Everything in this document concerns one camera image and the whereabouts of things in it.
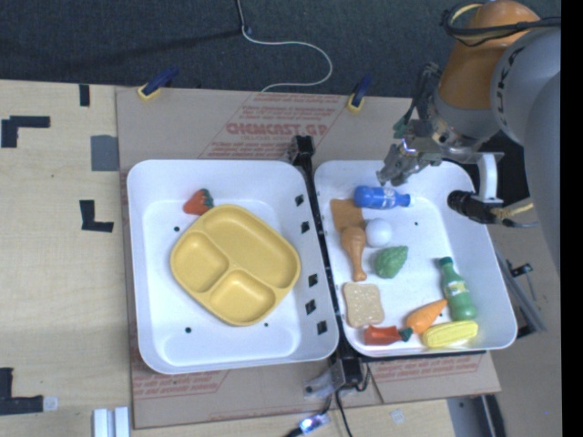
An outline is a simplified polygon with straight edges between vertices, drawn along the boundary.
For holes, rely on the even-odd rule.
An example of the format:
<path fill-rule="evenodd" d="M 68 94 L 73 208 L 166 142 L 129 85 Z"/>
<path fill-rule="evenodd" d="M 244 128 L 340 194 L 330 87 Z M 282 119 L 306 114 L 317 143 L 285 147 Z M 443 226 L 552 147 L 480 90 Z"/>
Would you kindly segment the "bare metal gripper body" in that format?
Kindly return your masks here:
<path fill-rule="evenodd" d="M 395 144 L 384 160 L 385 172 L 419 172 L 444 160 L 475 162 L 475 140 L 443 119 L 401 118 L 394 126 Z"/>

